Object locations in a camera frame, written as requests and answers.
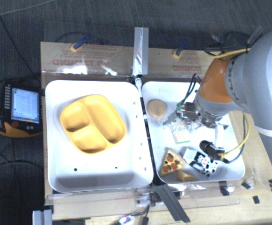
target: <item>toy pizza slice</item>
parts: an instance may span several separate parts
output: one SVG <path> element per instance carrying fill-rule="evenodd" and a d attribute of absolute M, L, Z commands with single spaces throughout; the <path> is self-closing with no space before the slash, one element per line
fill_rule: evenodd
<path fill-rule="evenodd" d="M 186 161 L 172 149 L 168 149 L 164 159 L 160 176 L 177 171 L 186 166 Z"/>

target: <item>yellow cable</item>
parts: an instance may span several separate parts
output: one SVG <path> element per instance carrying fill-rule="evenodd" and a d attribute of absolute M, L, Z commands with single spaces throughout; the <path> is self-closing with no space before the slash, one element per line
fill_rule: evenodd
<path fill-rule="evenodd" d="M 224 158 L 226 158 L 226 156 L 228 156 L 230 153 L 232 153 L 234 150 L 240 148 L 243 146 L 244 143 L 246 143 L 248 137 L 249 137 L 249 133 L 250 133 L 250 126 L 249 126 L 249 122 L 248 122 L 248 119 L 246 117 L 246 114 L 243 113 L 243 116 L 245 118 L 245 121 L 246 121 L 246 124 L 247 124 L 247 132 L 246 132 L 246 136 L 244 137 L 243 141 L 238 145 L 236 146 L 234 149 L 228 151 L 228 152 L 225 152 L 225 153 L 219 153 L 218 155 L 221 157 L 221 160 L 223 160 Z"/>
<path fill-rule="evenodd" d="M 243 48 L 243 49 L 239 49 L 239 50 L 235 50 L 235 51 L 231 51 L 231 52 L 225 52 L 225 53 L 220 53 L 219 55 L 211 55 L 209 53 L 207 53 L 209 56 L 211 56 L 212 58 L 224 58 L 227 57 L 229 55 L 233 55 L 233 54 L 237 54 L 237 53 L 242 53 L 242 52 L 247 52 L 249 51 L 250 48 Z"/>

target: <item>black surface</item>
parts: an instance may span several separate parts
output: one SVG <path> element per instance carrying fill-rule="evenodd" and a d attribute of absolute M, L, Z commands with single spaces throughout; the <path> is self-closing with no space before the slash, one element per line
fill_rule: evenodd
<path fill-rule="evenodd" d="M 46 1 L 0 0 L 0 12 Z M 186 38 L 185 49 L 193 50 L 216 44 L 231 31 L 247 37 L 260 26 L 265 34 L 272 30 L 272 0 L 62 0 L 1 18 L 13 42 L 0 20 L 0 81 L 40 73 L 40 42 L 71 32 L 58 41 L 76 41 L 81 32 L 95 36 L 94 44 L 133 46 L 134 27 L 148 27 L 150 47 L 176 49 Z M 238 44 L 236 37 L 228 37 L 228 45 Z M 38 84 L 34 76 L 29 82 Z M 10 162 L 41 169 L 43 138 L 13 139 L 12 144 L 0 135 L 0 153 Z M 43 175 L 29 165 L 14 167 L 11 180 L 11 166 L 0 166 L 0 225 L 29 225 L 31 211 L 41 208 L 35 205 L 44 196 Z"/>

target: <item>yellow plate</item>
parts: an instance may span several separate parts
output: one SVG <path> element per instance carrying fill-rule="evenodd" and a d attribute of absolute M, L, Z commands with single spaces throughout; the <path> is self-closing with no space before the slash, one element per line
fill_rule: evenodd
<path fill-rule="evenodd" d="M 109 149 L 126 135 L 119 112 L 102 95 L 89 95 L 72 102 L 63 109 L 60 121 L 70 141 L 86 153 Z"/>

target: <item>black device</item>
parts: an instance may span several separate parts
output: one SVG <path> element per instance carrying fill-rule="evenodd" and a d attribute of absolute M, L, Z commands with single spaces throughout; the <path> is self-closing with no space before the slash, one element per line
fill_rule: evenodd
<path fill-rule="evenodd" d="M 24 138 L 43 132 L 40 87 L 0 84 L 0 134 Z"/>

